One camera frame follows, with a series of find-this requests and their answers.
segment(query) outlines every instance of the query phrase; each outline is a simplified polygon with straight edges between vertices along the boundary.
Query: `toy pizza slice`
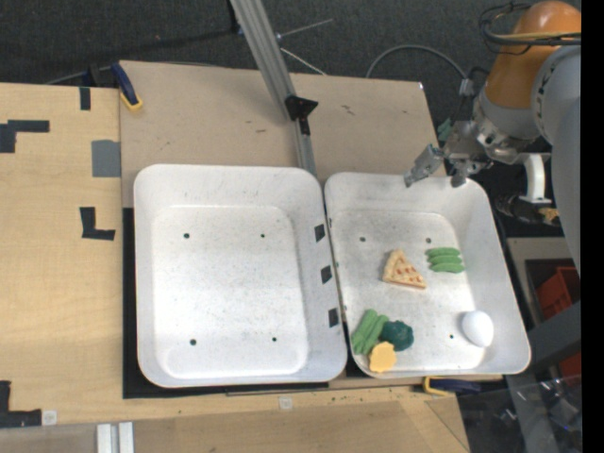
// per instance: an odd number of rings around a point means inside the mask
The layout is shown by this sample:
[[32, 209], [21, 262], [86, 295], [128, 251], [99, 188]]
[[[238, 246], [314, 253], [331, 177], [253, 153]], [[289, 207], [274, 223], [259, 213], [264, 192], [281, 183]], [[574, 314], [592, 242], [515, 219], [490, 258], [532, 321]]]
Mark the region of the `toy pizza slice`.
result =
[[418, 287], [420, 289], [425, 289], [427, 287], [424, 278], [417, 270], [415, 270], [415, 267], [407, 261], [402, 250], [394, 250], [390, 254], [386, 266], [384, 267], [382, 280], [394, 284], [411, 285], [412, 287]]

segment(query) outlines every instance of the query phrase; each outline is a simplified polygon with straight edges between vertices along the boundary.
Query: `wooden table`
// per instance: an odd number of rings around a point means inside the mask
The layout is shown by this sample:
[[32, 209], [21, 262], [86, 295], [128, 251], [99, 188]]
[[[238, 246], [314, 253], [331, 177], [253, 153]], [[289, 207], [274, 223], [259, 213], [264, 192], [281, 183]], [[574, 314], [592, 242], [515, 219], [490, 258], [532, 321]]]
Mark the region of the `wooden table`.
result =
[[[12, 381], [10, 409], [56, 411], [60, 425], [274, 413], [284, 393], [122, 398], [122, 209], [131, 206], [137, 170], [152, 162], [296, 165], [260, 73], [123, 65], [144, 102], [138, 113], [114, 89], [90, 89], [86, 109], [77, 87], [0, 84], [0, 125], [50, 125], [47, 133], [17, 132], [15, 152], [0, 154], [0, 379]], [[434, 142], [417, 83], [293, 80], [300, 95], [320, 102], [310, 126], [322, 182], [338, 171], [402, 173]], [[121, 143], [122, 178], [93, 175], [92, 143], [102, 141]], [[96, 228], [115, 230], [113, 240], [82, 238], [84, 207], [95, 208]], [[429, 405], [434, 398], [410, 386], [419, 379], [342, 375], [327, 391], [285, 394], [296, 411], [352, 408], [344, 415], [394, 402], [429, 448], [464, 451], [457, 403], [444, 422]]]

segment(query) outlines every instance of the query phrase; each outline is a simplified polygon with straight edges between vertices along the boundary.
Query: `white egg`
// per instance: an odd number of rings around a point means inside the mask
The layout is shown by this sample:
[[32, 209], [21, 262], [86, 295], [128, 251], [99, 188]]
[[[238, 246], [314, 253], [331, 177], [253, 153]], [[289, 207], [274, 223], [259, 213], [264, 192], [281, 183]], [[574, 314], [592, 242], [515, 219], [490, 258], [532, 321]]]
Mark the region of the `white egg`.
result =
[[493, 342], [495, 327], [488, 313], [482, 310], [467, 312], [461, 319], [461, 329], [471, 342], [487, 347]]

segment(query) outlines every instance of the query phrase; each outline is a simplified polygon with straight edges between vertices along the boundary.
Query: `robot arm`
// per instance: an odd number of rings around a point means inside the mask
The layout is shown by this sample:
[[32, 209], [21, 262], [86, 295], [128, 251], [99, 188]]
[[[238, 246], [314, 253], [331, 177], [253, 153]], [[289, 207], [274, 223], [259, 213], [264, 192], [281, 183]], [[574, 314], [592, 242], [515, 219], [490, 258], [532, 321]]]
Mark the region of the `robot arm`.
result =
[[494, 161], [524, 164], [528, 188], [520, 204], [538, 210], [551, 202], [545, 197], [544, 168], [550, 156], [525, 149], [543, 136], [552, 145], [552, 186], [580, 273], [581, 15], [558, 1], [512, 6], [509, 12], [518, 9], [524, 12], [511, 35], [496, 36], [490, 32], [493, 20], [481, 20], [485, 38], [501, 48], [474, 100], [472, 117], [454, 123], [444, 145], [430, 145], [404, 178], [411, 186], [447, 160], [452, 186], [461, 186]]

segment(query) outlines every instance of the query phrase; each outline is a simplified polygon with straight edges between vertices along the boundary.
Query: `white tray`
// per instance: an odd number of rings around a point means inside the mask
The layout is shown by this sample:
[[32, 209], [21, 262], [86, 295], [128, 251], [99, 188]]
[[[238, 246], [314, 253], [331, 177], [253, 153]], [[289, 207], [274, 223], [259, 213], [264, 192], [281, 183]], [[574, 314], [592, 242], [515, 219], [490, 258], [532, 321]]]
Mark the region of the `white tray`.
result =
[[134, 183], [138, 360], [162, 387], [328, 381], [346, 348], [318, 181], [156, 164]]
[[[430, 177], [405, 186], [403, 176], [341, 173], [325, 189], [337, 276], [349, 333], [367, 309], [412, 327], [414, 344], [397, 352], [390, 372], [376, 374], [367, 358], [353, 355], [375, 378], [457, 374], [514, 374], [530, 361], [529, 341], [501, 251], [489, 200], [468, 180]], [[426, 250], [460, 249], [465, 271], [428, 269]], [[400, 248], [428, 282], [425, 290], [381, 280], [389, 253]], [[461, 319], [484, 310], [495, 338], [486, 348], [466, 339]]]

